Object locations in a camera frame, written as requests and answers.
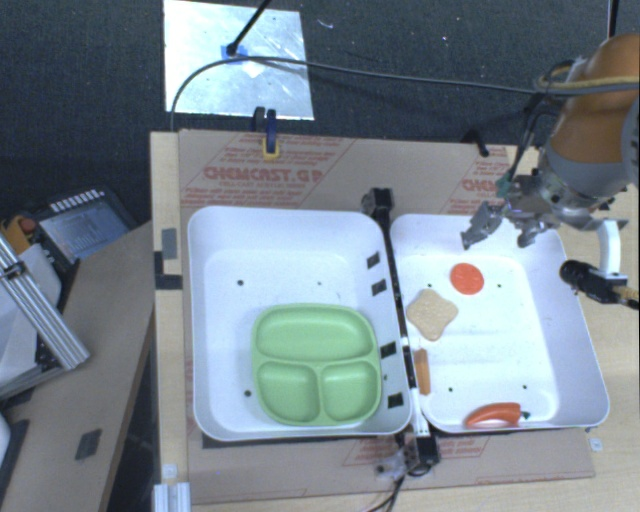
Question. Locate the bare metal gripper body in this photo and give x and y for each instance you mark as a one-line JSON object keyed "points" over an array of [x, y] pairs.
{"points": [[542, 200]]}

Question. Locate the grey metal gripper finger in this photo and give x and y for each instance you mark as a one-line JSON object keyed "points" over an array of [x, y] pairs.
{"points": [[480, 226], [531, 231]]}

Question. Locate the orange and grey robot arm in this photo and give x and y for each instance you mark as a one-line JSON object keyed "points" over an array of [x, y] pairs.
{"points": [[590, 125]]}

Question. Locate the red round slice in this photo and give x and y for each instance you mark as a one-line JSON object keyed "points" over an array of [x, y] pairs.
{"points": [[466, 279]]}

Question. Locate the beige toy bread slice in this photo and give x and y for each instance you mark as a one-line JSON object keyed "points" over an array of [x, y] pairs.
{"points": [[431, 314]]}

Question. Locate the thin black and white rod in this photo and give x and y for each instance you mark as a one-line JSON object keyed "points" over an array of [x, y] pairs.
{"points": [[398, 305]]}

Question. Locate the white plastic tray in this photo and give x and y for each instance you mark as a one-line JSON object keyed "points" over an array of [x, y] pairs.
{"points": [[295, 280], [505, 345]]}

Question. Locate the orange toy sausage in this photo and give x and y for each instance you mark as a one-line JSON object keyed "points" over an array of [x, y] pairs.
{"points": [[422, 371]]}

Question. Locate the orange toy pepper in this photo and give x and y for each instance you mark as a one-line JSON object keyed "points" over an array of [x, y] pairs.
{"points": [[492, 415]]}

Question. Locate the brown cardboard board red print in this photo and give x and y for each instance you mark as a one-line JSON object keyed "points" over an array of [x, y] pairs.
{"points": [[280, 175]]}

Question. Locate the green divided plate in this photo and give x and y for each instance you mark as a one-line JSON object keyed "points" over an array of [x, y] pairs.
{"points": [[315, 365]]}

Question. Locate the black cylinder on white bracket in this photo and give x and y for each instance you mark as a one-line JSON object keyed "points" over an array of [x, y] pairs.
{"points": [[597, 270]]}

